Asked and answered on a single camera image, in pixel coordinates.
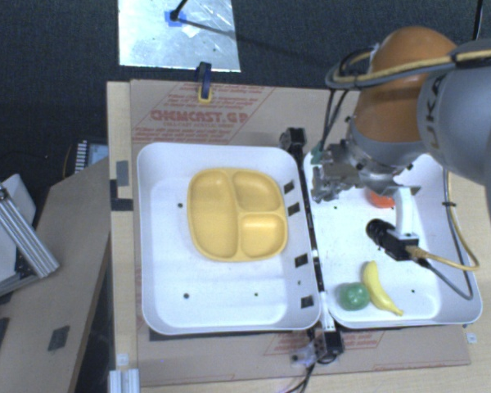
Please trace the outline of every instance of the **metal plate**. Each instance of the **metal plate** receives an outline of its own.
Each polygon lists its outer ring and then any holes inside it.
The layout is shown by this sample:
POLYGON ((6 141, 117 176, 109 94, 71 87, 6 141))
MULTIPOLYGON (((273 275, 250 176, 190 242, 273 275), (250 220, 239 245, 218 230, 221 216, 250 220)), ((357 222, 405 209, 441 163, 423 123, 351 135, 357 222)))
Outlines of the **metal plate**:
POLYGON ((182 0, 119 0, 122 66, 240 72, 231 0, 189 0, 180 22, 169 13, 182 0))

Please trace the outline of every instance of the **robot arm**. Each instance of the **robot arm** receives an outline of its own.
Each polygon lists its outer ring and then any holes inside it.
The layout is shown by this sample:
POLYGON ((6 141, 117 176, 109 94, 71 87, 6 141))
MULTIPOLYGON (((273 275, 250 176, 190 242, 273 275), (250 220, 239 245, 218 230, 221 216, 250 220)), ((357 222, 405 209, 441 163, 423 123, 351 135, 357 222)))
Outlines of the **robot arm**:
POLYGON ((320 152, 313 199, 353 186, 392 196, 394 176, 428 152, 485 185, 491 217, 491 39, 456 47, 430 29, 404 28, 372 54, 367 74, 349 80, 342 68, 328 74, 328 86, 362 91, 346 139, 320 152), (413 72, 401 69, 408 63, 413 72))

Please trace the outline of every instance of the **banana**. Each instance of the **banana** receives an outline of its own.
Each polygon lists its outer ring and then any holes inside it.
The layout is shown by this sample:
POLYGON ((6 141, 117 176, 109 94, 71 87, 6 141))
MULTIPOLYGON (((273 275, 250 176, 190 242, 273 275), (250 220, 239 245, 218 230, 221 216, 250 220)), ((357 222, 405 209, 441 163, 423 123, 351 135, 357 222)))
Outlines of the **banana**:
POLYGON ((396 306, 384 291, 384 288, 382 288, 380 279, 378 278, 378 267, 374 260, 369 262, 363 270, 363 284, 369 291, 371 302, 376 307, 382 310, 392 311, 398 316, 403 315, 403 311, 396 306))

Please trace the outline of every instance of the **tomato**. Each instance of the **tomato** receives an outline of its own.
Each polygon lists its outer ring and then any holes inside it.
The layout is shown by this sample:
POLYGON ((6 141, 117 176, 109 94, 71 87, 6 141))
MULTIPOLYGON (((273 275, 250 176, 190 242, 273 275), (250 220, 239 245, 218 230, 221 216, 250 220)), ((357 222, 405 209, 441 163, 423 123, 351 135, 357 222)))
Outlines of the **tomato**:
POLYGON ((361 310, 369 304, 369 291, 360 282, 340 286, 338 294, 340 307, 344 310, 361 310))

